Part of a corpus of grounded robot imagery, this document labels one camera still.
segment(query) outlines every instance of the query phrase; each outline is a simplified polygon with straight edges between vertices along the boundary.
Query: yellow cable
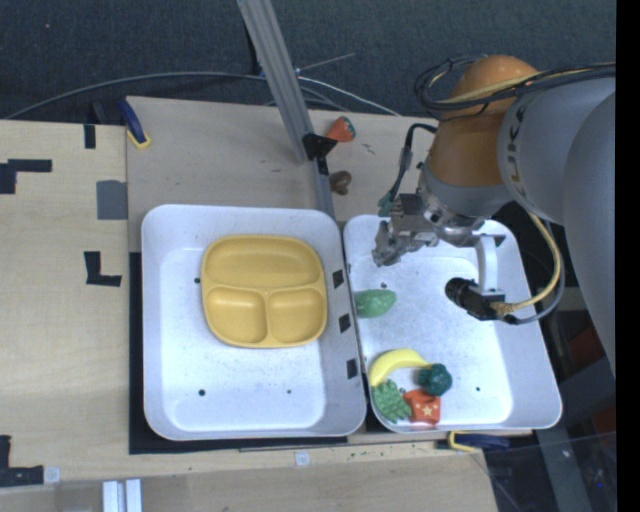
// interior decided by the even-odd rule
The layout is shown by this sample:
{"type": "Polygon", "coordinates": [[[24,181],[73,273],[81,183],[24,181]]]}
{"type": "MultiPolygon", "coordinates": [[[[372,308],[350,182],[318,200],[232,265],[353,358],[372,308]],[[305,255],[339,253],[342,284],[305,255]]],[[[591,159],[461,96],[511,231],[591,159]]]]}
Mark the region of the yellow cable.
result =
{"type": "Polygon", "coordinates": [[[551,293],[551,291],[558,283],[558,279],[560,279],[560,250],[558,249],[558,246],[556,245],[556,242],[551,234],[544,227],[542,221],[533,213],[527,213],[529,214],[529,217],[531,217],[531,220],[533,221],[535,226],[540,231],[540,234],[542,234],[543,238],[547,242],[549,249],[551,249],[551,253],[553,254],[553,275],[551,276],[551,280],[549,281],[549,284],[547,284],[547,286],[544,288],[544,290],[542,290],[534,297],[531,297],[530,299],[523,300],[522,302],[492,302],[490,306],[495,309],[500,316],[504,316],[508,313],[513,313],[514,311],[517,311],[524,307],[531,306],[536,302],[540,302],[551,293]]]}
{"type": "Polygon", "coordinates": [[[458,450],[461,452],[467,452],[467,453],[475,452],[476,449],[473,448],[472,446],[456,443],[456,434],[459,434],[459,433],[460,432],[455,432],[453,430],[449,432],[449,435],[447,436],[447,444],[449,445],[449,448],[452,448],[454,450],[458,450]]]}
{"type": "Polygon", "coordinates": [[[448,98],[445,100],[441,100],[440,103],[458,103],[460,101],[468,101],[468,100],[476,100],[476,99],[480,99],[480,98],[485,98],[488,102],[492,101],[491,100],[491,94],[496,93],[496,92],[502,92],[502,91],[506,91],[507,89],[510,89],[511,87],[518,85],[522,82],[527,82],[527,81],[535,81],[535,80],[547,80],[549,78],[556,78],[559,76],[564,76],[564,75],[572,75],[572,74],[576,74],[576,73],[583,73],[584,71],[586,71],[586,69],[574,69],[574,70],[570,70],[570,71],[564,71],[561,73],[555,73],[553,75],[548,75],[548,76],[544,76],[542,78],[538,78],[538,76],[542,75],[542,73],[540,72],[536,72],[536,73],[532,73],[530,75],[523,75],[523,76],[518,76],[515,78],[510,78],[508,80],[503,80],[501,82],[496,82],[495,84],[490,84],[487,85],[485,87],[481,87],[479,89],[475,89],[473,91],[469,91],[467,93],[464,94],[460,94],[454,98],[448,98]]]}

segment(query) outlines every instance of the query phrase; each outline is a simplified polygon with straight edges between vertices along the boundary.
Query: metal rod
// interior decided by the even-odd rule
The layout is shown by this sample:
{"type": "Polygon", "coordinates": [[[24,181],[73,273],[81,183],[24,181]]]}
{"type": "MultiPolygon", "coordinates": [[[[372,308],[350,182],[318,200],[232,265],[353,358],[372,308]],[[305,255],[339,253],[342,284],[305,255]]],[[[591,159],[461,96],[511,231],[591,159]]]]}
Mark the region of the metal rod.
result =
{"type": "MultiPolygon", "coordinates": [[[[238,6],[296,157],[301,162],[306,161],[308,157],[302,139],[306,134],[314,133],[313,124],[273,6],[270,0],[238,0],[238,6]]],[[[309,168],[314,174],[317,208],[334,217],[328,175],[321,174],[317,160],[309,168]]]]}

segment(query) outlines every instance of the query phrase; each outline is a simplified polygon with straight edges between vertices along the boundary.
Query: plastic banana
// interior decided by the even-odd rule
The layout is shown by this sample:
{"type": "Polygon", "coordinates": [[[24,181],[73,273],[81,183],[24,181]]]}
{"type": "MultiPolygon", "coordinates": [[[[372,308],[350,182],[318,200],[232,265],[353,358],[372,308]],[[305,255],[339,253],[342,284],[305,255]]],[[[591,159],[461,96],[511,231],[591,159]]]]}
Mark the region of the plastic banana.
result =
{"type": "Polygon", "coordinates": [[[369,370],[369,385],[379,386],[389,373],[398,368],[428,368],[431,365],[410,348],[390,350],[379,356],[369,370]]]}

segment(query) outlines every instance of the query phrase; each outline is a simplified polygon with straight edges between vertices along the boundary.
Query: green broccoli toy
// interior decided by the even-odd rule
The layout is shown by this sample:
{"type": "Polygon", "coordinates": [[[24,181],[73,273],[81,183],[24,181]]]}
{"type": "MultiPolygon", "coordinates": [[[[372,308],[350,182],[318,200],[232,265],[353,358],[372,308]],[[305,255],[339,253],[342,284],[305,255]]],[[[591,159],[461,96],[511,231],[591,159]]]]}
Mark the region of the green broccoli toy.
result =
{"type": "Polygon", "coordinates": [[[440,363],[432,364],[418,373],[418,383],[424,386],[431,396],[442,396],[453,384],[453,378],[447,367],[440,363]]]}
{"type": "Polygon", "coordinates": [[[378,412],[395,424],[411,415],[411,407],[404,401],[398,386],[392,380],[385,380],[371,388],[371,398],[378,412]]]}

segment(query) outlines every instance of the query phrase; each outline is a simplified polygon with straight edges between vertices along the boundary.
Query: green food toy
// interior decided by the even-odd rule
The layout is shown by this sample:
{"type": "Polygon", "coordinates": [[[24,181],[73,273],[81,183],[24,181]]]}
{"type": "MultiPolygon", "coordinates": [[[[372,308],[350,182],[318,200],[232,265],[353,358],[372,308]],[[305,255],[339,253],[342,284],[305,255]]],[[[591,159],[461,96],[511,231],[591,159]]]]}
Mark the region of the green food toy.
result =
{"type": "Polygon", "coordinates": [[[398,386],[392,380],[385,380],[371,388],[371,399],[378,412],[395,424],[411,415],[411,407],[404,401],[398,386]]]}
{"type": "Polygon", "coordinates": [[[398,298],[391,290],[365,290],[353,295],[356,302],[356,314],[360,318],[374,318],[384,315],[398,298]]]}
{"type": "Polygon", "coordinates": [[[418,373],[418,383],[424,386],[431,396],[442,396],[453,384],[453,378],[447,367],[440,363],[432,364],[418,373]]]}

